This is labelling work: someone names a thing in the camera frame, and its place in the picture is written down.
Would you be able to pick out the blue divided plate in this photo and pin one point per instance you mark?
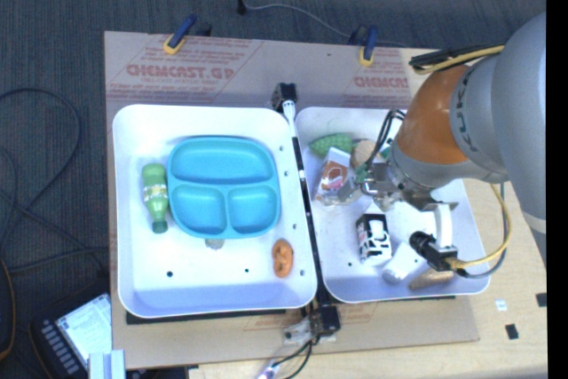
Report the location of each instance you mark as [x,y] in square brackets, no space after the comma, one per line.
[222,186]

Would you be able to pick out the white plastic tray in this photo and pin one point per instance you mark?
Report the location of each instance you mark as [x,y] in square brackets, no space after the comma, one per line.
[337,275]
[199,279]

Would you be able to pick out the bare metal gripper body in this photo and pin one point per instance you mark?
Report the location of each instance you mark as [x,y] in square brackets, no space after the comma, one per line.
[381,184]

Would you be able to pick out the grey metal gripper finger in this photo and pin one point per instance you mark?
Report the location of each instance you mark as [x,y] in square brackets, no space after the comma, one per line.
[347,190]

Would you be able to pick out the tan bread stick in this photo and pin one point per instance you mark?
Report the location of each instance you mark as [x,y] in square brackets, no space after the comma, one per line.
[428,279]

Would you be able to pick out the green plastic bottle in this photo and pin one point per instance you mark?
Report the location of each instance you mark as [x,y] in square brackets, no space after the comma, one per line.
[155,191]

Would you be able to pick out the black and white carton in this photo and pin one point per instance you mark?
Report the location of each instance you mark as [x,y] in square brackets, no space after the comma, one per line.
[373,237]

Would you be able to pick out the brown cardboard board red print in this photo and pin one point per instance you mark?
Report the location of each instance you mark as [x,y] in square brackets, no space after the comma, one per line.
[186,71]

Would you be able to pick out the beige round biscuit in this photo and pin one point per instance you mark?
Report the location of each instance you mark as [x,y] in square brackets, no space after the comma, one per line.
[361,151]

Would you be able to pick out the thin black and white rod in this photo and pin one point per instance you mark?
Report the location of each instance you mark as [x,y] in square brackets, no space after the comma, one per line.
[306,199]

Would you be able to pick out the orange and white packet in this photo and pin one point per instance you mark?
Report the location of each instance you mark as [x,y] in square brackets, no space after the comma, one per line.
[330,177]

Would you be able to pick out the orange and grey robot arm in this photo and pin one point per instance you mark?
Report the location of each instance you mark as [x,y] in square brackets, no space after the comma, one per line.
[497,111]

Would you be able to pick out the orange pretzel biscuit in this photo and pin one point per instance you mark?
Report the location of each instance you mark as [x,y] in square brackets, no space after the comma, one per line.
[282,258]

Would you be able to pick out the green dotted toy vegetable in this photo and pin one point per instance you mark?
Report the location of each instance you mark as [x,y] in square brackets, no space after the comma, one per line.
[330,143]

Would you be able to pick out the black cylinder on white bracket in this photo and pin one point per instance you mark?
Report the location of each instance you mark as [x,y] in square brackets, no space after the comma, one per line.
[437,255]

